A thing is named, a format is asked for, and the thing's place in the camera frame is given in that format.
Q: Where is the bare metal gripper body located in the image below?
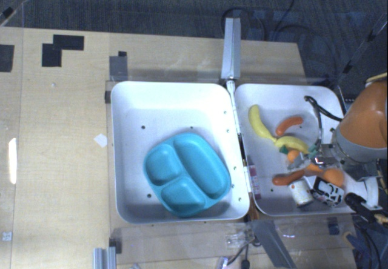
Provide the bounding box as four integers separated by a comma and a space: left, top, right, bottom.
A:
314, 144, 343, 169

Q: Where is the orange carrot with green top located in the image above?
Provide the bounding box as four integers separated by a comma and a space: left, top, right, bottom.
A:
278, 145, 301, 164

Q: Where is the orange-red sausage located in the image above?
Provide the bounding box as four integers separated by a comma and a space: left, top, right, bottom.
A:
272, 169, 306, 187
275, 116, 304, 137

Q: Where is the yellow banana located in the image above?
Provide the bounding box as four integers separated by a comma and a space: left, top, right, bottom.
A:
274, 136, 310, 154
248, 104, 278, 143

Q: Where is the black and white carton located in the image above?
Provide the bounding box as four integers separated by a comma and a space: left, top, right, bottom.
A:
311, 176, 346, 208

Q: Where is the red and white packet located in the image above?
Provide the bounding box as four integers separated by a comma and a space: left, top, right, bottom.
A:
249, 164, 262, 201

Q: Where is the thin black and white rod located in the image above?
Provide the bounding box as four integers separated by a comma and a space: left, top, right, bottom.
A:
226, 79, 253, 202

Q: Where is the white plastic tray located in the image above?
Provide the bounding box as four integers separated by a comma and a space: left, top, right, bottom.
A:
234, 82, 357, 218
110, 81, 251, 225

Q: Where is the blue divided plate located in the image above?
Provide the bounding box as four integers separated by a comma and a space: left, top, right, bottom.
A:
142, 132, 232, 219

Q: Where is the black cylinder on white bracket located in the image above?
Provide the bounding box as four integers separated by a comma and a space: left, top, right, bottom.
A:
344, 175, 383, 224

